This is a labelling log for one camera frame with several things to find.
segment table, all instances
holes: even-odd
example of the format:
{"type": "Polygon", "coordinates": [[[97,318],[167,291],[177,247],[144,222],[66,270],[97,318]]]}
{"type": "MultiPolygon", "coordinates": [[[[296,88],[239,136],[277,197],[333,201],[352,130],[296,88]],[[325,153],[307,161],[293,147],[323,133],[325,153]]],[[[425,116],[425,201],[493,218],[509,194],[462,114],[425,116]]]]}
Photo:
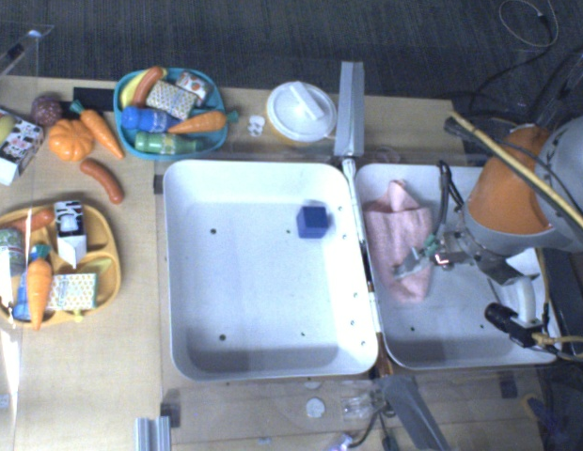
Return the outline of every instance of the table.
{"type": "MultiPolygon", "coordinates": [[[[38,94],[53,93],[68,101],[74,87],[114,85],[7,77],[0,83],[0,104],[26,116],[38,94]]],[[[323,144],[323,152],[305,155],[272,135],[249,136],[249,116],[263,114],[267,90],[221,91],[226,106],[241,117],[231,124],[228,141],[214,158],[328,158],[331,141],[323,144]]],[[[371,156],[390,158],[396,155],[388,149],[392,146],[404,162],[431,163],[444,156],[451,164],[465,163],[461,143],[441,132],[449,110],[448,101],[367,97],[366,149],[371,156]]],[[[106,117],[114,124],[111,114],[106,117]]],[[[10,187],[0,184],[0,215],[60,197],[78,198],[98,209],[115,234],[123,276],[115,301],[81,323],[34,333],[11,330],[0,320],[0,397],[9,396],[7,406],[0,403],[0,450],[129,450],[135,418],[154,419],[161,403],[173,402],[195,409],[181,417],[183,426],[173,429],[173,449],[180,451],[324,449],[340,431],[364,429],[364,420],[344,420],[340,402],[368,390],[365,377],[199,384],[176,373],[167,345],[164,215],[153,187],[154,176],[164,172],[165,164],[133,156],[116,161],[103,148],[94,150],[93,157],[118,176],[126,194],[121,205],[110,204],[97,182],[75,164],[60,162],[46,145],[20,179],[10,187]],[[326,405],[322,418],[306,414],[312,397],[326,405]]],[[[513,377],[522,388],[539,391],[533,371],[516,370],[513,377]]],[[[503,443],[541,448],[535,423],[518,404],[508,406],[498,396],[496,374],[423,376],[421,388],[433,400],[444,432],[455,433],[451,441],[462,449],[503,443]]],[[[410,449],[398,420],[393,418],[390,425],[401,445],[410,449]]],[[[380,446],[374,435],[363,449],[380,446]]]]}

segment sausage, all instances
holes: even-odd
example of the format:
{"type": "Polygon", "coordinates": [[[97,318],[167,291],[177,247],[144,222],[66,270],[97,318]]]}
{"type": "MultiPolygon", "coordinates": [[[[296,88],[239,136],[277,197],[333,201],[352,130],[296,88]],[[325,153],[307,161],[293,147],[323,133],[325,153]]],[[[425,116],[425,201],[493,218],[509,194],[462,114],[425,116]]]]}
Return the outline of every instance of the sausage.
{"type": "MultiPolygon", "coordinates": [[[[54,221],[55,215],[53,209],[41,209],[30,216],[30,232],[35,232],[36,230],[43,229],[54,221]]],[[[26,221],[28,220],[28,215],[16,219],[15,221],[8,222],[1,225],[1,228],[11,227],[18,229],[23,234],[26,234],[26,221]]]]}
{"type": "Polygon", "coordinates": [[[124,193],[120,188],[120,184],[102,164],[93,159],[84,159],[80,164],[80,169],[83,174],[93,177],[103,186],[112,204],[122,202],[124,193]]]}
{"type": "Polygon", "coordinates": [[[139,82],[137,88],[134,90],[131,105],[134,105],[135,107],[144,107],[145,100],[148,98],[148,94],[150,93],[151,88],[162,77],[164,77],[162,67],[158,67],[157,65],[150,67],[141,79],[141,82],[139,82]]]}

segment white lid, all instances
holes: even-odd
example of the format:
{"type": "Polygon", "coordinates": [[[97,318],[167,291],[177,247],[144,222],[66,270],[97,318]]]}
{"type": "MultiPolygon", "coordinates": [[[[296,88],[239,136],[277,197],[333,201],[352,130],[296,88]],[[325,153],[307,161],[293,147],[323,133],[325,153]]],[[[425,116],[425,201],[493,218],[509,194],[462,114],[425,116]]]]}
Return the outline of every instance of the white lid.
{"type": "Polygon", "coordinates": [[[296,142],[317,142],[336,127],[338,113],[329,96],[316,86],[288,82],[266,102],[266,112],[284,136],[296,142]]]}

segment blue bowl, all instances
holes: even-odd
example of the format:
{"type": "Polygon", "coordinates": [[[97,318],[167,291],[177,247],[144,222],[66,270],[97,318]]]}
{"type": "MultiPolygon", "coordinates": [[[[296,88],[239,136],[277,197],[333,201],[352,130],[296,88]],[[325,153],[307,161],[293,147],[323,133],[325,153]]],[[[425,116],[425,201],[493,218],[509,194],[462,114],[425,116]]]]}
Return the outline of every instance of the blue bowl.
{"type": "MultiPolygon", "coordinates": [[[[213,86],[213,91],[210,93],[210,96],[204,103],[202,108],[195,108],[191,116],[195,116],[197,114],[202,114],[203,112],[207,112],[208,110],[221,110],[225,112],[225,104],[223,103],[223,99],[220,96],[220,92],[216,87],[213,80],[206,74],[191,69],[172,69],[168,68],[168,73],[164,80],[169,82],[170,84],[174,84],[181,72],[189,71],[196,75],[197,77],[201,78],[202,80],[208,82],[210,85],[213,86]]],[[[182,159],[193,159],[195,157],[203,157],[213,150],[217,150],[220,148],[224,143],[225,139],[227,138],[228,132],[228,125],[225,125],[220,131],[218,132],[207,132],[207,133],[194,133],[194,137],[202,137],[208,142],[208,146],[202,149],[200,152],[192,152],[192,153],[185,153],[185,154],[176,154],[176,155],[160,155],[160,154],[148,154],[146,152],[140,152],[136,148],[134,148],[134,137],[137,134],[136,130],[126,130],[122,128],[121,119],[122,119],[122,109],[120,108],[119,103],[119,96],[120,91],[124,86],[126,86],[137,74],[142,72],[143,70],[133,71],[131,73],[127,73],[124,77],[122,77],[118,83],[116,84],[116,88],[114,89],[114,117],[116,118],[116,128],[118,131],[118,136],[120,137],[120,142],[124,148],[129,152],[132,153],[134,156],[139,157],[140,159],[147,159],[149,161],[179,161],[182,159]]]]}

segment green bottle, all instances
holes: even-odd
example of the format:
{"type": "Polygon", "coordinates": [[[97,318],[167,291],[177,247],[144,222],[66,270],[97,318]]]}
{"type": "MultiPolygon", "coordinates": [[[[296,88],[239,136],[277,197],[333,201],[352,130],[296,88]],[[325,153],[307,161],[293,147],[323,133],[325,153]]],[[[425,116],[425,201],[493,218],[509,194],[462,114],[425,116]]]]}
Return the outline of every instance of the green bottle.
{"type": "Polygon", "coordinates": [[[138,132],[134,138],[134,148],[150,154],[187,154],[200,152],[206,147],[205,138],[188,139],[174,133],[138,132]]]}

